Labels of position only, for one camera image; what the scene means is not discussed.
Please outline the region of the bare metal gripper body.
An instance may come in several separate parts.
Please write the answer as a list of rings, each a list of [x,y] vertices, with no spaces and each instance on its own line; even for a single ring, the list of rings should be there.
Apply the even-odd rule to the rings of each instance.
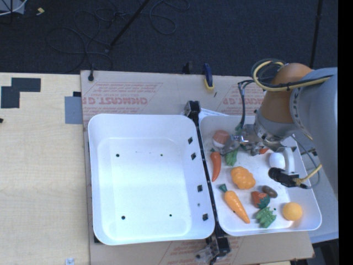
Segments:
[[[240,139],[240,146],[244,149],[249,151],[249,147],[251,144],[259,144],[261,145],[260,151],[268,151],[270,150],[267,147],[263,140],[257,135],[254,131],[254,124],[245,124],[243,126],[238,125],[235,128],[236,136],[239,136]]]

